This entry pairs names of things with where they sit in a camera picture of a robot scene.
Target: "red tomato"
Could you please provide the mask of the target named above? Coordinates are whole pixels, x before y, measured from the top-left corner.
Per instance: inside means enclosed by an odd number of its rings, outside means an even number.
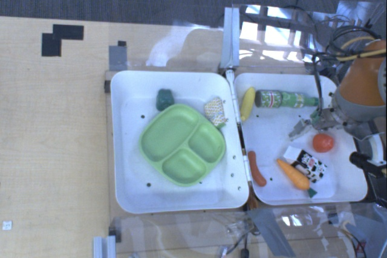
[[[325,153],[333,148],[334,140],[327,134],[316,134],[313,138],[313,148],[316,152]]]

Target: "sausage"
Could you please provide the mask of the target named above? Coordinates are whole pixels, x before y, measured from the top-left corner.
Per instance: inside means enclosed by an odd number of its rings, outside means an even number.
[[[252,172],[252,177],[254,181],[261,187],[267,184],[266,179],[260,173],[258,166],[256,165],[256,155],[254,151],[249,151],[247,153],[247,157],[249,158],[250,163],[250,171]]]

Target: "toy kitchen sink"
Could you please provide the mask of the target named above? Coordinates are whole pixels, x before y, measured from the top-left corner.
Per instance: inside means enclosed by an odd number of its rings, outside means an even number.
[[[218,60],[214,60],[217,65],[215,69],[210,69],[212,72],[202,72],[201,68],[208,71],[203,65],[208,63],[203,62],[199,56],[195,68],[190,66],[176,71],[179,66],[184,67],[182,53],[179,55],[182,61],[176,62],[178,66],[174,66],[173,70],[168,70],[166,62],[160,55],[156,55],[153,60],[148,59],[143,67],[130,60],[131,70],[113,74],[109,90],[114,140],[115,197],[124,211],[143,214],[238,208],[247,202],[250,184],[256,197],[267,205],[329,204],[361,201],[365,198],[368,185],[364,172],[349,161],[351,153],[356,151],[352,136],[342,129],[329,129],[328,133],[334,138],[335,145],[326,153],[317,153],[313,149],[312,139],[317,134],[313,128],[293,141],[289,139],[288,134],[299,120],[308,119],[316,107],[259,108],[253,105],[249,118],[241,122],[239,109],[246,90],[251,87],[255,91],[280,90],[303,93],[309,97],[318,97],[318,91],[314,76],[306,69],[308,64],[305,64],[299,48],[289,44],[288,39],[281,47],[283,52],[278,52],[278,44],[265,44],[257,52],[256,44],[262,33],[259,30],[255,33],[256,42],[243,39],[246,29],[243,25],[239,29],[239,22],[235,22],[238,15],[239,11],[235,13],[235,9],[226,9],[224,32],[221,33],[223,51],[220,65]],[[262,42],[261,38],[258,45],[262,46]],[[268,54],[269,48],[272,48],[274,54]],[[210,45],[208,49],[203,55],[206,59],[214,59]],[[279,59],[276,53],[282,53]],[[336,84],[324,76],[320,76],[320,84],[324,107],[329,107],[330,94],[335,92]],[[157,135],[152,139],[150,134],[147,136],[147,144],[151,145],[153,153],[149,158],[141,154],[140,137],[147,126],[160,115],[156,107],[160,89],[170,89],[175,104],[188,106],[201,115],[204,115],[204,105],[214,98],[219,97],[223,103],[227,121],[219,130],[226,142],[224,154],[210,168],[209,173],[206,165],[211,160],[203,164],[203,158],[199,160],[195,157],[195,169],[199,174],[206,175],[198,178],[197,182],[192,178],[194,182],[189,185],[177,184],[176,180],[184,179],[184,175],[173,170],[175,166],[165,159],[167,155],[158,155],[160,152],[157,144],[160,144],[160,148],[165,145],[168,148],[173,143],[164,142]],[[190,131],[190,126],[194,128],[197,121],[196,118],[188,117],[186,122],[187,124],[180,123],[177,129],[166,130],[188,137],[188,134],[181,134],[180,131]],[[306,191],[295,188],[276,162],[289,146],[303,149],[327,166],[324,177],[311,186],[317,192],[312,198]],[[246,156],[251,150],[255,151],[256,165],[267,181],[263,187],[252,181]],[[173,157],[172,163],[184,166],[190,162],[190,153],[192,149],[183,148],[178,156]],[[217,158],[210,151],[207,154],[209,158]],[[171,175],[178,175],[175,181],[171,181]]]
[[[209,210],[237,208],[249,196],[249,165],[243,155],[238,134],[238,109],[245,91],[278,89],[317,96],[313,76],[298,74],[243,73],[233,84],[215,73],[121,71],[111,81],[112,117],[115,153],[115,193],[122,209],[130,213]],[[139,139],[145,127],[160,113],[156,109],[159,89],[171,89],[176,104],[184,104],[204,114],[204,105],[214,97],[223,101],[227,123],[220,129],[226,152],[213,170],[200,182],[188,187],[174,184],[160,174],[141,155]],[[322,78],[325,102],[335,84]],[[314,107],[257,108],[242,123],[246,151],[256,152],[256,162],[267,185],[253,182],[256,196],[266,204],[318,204],[359,201],[367,193],[363,171],[348,160],[356,150],[350,135],[331,129],[338,143],[328,153],[313,151],[311,140],[316,132],[309,131],[291,142],[287,134],[299,121],[307,118]],[[299,146],[328,166],[323,179],[314,184],[313,198],[286,179],[276,164],[289,145]]]

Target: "yellow banana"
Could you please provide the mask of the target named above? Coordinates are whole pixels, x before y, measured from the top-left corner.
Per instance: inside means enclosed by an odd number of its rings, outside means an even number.
[[[253,109],[255,99],[255,89],[250,87],[243,96],[243,101],[241,105],[241,109],[239,110],[241,113],[241,120],[245,121],[250,116],[250,113]]]

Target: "can label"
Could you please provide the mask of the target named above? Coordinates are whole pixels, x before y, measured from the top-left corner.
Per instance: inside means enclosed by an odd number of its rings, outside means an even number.
[[[304,95],[297,92],[282,92],[282,105],[291,108],[302,108],[304,106]]]
[[[260,91],[261,107],[279,108],[282,102],[282,95],[279,91]]]

